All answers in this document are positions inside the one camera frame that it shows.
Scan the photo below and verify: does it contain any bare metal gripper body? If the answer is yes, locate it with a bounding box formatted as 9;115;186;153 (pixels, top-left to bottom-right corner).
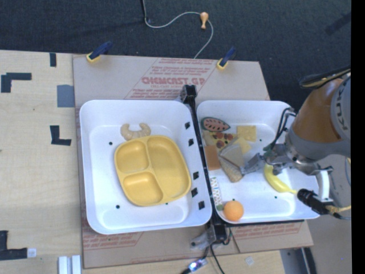
265;144;334;177

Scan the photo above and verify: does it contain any yellow banana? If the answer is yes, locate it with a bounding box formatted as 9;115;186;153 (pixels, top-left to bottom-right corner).
263;163;298;195

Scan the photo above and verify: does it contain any yellow cheese wedge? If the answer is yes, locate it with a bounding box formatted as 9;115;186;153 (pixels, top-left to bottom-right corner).
233;136;253;155

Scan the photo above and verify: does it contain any tan bread wedge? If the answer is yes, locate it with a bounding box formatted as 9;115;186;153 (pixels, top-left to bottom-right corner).
218;156;244;183

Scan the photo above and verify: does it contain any grey triangular sandwich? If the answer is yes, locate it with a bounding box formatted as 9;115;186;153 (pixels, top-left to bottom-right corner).
218;144;245;168

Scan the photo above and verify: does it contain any yellow holed cheese slice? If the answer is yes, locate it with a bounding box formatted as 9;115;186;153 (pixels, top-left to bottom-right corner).
236;124;258;142

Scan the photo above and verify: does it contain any white plastic tray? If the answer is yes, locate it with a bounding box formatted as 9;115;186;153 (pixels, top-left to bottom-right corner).
79;99;213;236
196;99;322;225

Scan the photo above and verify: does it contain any orange rectangular block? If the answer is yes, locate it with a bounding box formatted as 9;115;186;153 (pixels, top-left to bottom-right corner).
204;144;222;171

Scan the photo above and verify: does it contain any toy pizza slice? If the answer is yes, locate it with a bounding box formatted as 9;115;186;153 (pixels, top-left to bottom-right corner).
202;130;238;150

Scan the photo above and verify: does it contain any white patterned carton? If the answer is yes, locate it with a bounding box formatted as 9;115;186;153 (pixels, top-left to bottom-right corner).
209;176;225;211

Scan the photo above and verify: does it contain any thin black rod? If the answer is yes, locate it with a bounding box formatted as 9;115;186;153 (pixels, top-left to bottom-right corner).
186;101;226;235

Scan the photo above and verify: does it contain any orange toy fruit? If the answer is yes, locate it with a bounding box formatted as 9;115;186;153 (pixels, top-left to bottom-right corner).
223;199;245;222

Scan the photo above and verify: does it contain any red watermelon slice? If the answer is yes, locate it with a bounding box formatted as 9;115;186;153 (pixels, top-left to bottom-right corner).
200;116;232;132

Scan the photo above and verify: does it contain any yellow divided plate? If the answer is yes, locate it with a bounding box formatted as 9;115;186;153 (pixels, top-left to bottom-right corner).
113;135;192;207

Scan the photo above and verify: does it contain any beige toy croissant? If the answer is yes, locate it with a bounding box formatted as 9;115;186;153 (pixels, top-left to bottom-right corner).
119;122;152;142

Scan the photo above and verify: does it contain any tan toy drumstick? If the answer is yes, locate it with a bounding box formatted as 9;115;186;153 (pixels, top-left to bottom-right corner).
199;11;210;30

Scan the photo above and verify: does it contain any brown cardboard board red print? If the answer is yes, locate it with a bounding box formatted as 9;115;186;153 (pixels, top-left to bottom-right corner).
72;54;315;269

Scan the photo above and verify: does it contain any black cylinder on white bracket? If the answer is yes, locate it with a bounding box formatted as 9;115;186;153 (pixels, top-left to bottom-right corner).
297;170;335;216

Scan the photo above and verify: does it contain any black block with thin wires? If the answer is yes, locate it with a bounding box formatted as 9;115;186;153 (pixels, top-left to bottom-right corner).
210;220;229;244
179;84;198;106

